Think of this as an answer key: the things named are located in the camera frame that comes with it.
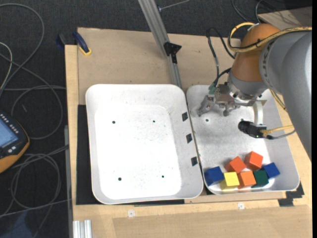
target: toy block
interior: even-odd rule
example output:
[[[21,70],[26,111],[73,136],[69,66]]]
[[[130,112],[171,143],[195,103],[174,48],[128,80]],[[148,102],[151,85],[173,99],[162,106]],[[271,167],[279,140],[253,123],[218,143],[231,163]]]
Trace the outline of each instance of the toy block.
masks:
[[[240,172],[238,174],[238,179],[240,182],[240,185],[238,186],[239,189],[251,187],[251,186],[257,184],[257,181],[256,181],[252,171]]]
[[[240,185],[236,172],[223,173],[224,180],[220,183],[222,190],[233,189]]]
[[[246,167],[246,164],[243,162],[243,160],[241,160],[239,156],[235,157],[232,161],[224,166],[224,168],[228,172],[236,172],[237,174],[244,170]]]
[[[280,174],[280,172],[279,172],[279,170],[276,167],[274,162],[263,166],[260,170],[264,170],[269,179],[271,179],[275,176],[278,176]]]
[[[256,153],[250,152],[244,158],[244,163],[247,165],[247,168],[256,171],[259,170],[262,166],[263,156]]]
[[[264,170],[253,171],[253,175],[257,184],[253,185],[252,188],[259,188],[268,184],[267,174]]]
[[[224,179],[224,175],[220,167],[214,167],[204,172],[205,181],[208,186],[219,183]]]

